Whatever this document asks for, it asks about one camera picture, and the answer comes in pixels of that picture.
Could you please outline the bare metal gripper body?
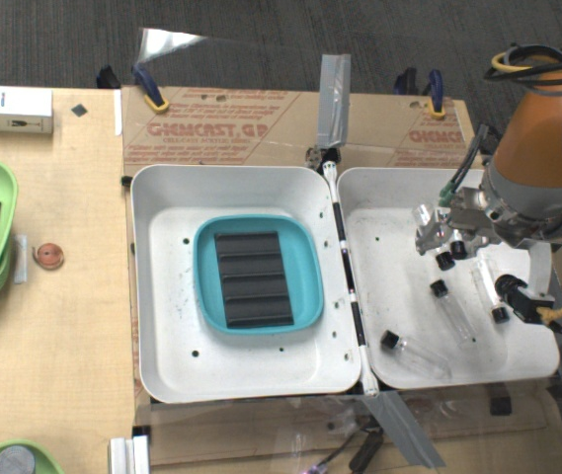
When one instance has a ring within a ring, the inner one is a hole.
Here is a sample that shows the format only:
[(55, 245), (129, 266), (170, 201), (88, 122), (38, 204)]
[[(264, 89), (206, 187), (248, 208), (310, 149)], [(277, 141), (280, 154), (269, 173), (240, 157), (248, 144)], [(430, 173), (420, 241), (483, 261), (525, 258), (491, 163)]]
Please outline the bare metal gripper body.
[(491, 192), (461, 187), (450, 203), (448, 224), (470, 238), (486, 237), (523, 249), (527, 240), (546, 240), (558, 229), (558, 216), (536, 219), (519, 213)]

